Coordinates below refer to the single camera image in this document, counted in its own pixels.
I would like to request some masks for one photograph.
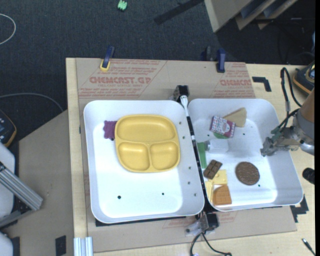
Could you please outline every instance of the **brown round cookie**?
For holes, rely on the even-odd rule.
[[[240,182],[246,185],[254,185],[260,179],[258,168],[250,162],[240,162],[235,168],[235,175]]]

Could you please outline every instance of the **white ring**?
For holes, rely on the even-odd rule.
[[[4,44],[5,42],[8,42],[8,41],[14,36],[14,34],[16,33],[16,23],[15,23],[15,21],[13,20],[13,18],[11,18],[11,17],[9,17],[9,16],[7,16],[7,15],[4,15],[4,14],[0,13],[0,16],[3,16],[3,17],[8,18],[10,21],[12,21],[12,23],[13,23],[13,25],[14,25],[13,33],[9,36],[9,38],[7,38],[6,40],[0,42],[0,45],[2,45],[2,44]]]

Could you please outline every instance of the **black floor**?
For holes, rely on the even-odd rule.
[[[67,109],[67,57],[103,58],[108,45],[114,58],[202,60],[207,46],[226,51],[226,61],[307,65],[314,59],[315,0],[299,0],[260,30],[251,23],[239,30],[231,19],[213,33],[203,2],[172,16],[155,19],[188,0],[6,1],[0,13],[0,110],[15,123],[18,141]]]

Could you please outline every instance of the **yellow plate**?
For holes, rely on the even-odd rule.
[[[126,115],[116,122],[114,135],[118,159],[129,171],[164,172],[180,161],[176,127],[162,115]]]

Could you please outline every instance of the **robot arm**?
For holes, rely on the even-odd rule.
[[[311,91],[300,109],[292,112],[291,127],[277,126],[263,143],[262,156],[271,156],[276,151],[295,151],[301,148],[304,152],[315,155],[315,89]]]

